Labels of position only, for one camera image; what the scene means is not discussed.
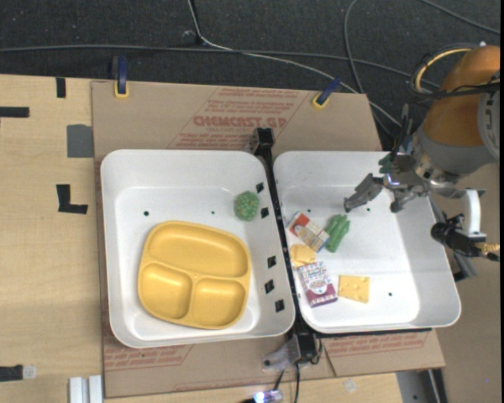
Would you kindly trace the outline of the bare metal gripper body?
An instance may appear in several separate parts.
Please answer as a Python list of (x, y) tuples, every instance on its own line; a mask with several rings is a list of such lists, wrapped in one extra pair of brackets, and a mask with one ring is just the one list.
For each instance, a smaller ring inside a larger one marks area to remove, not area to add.
[(385, 188), (396, 197), (425, 196), (461, 197), (455, 187), (459, 175), (451, 174), (433, 163), (426, 153), (389, 153), (381, 159), (381, 177)]

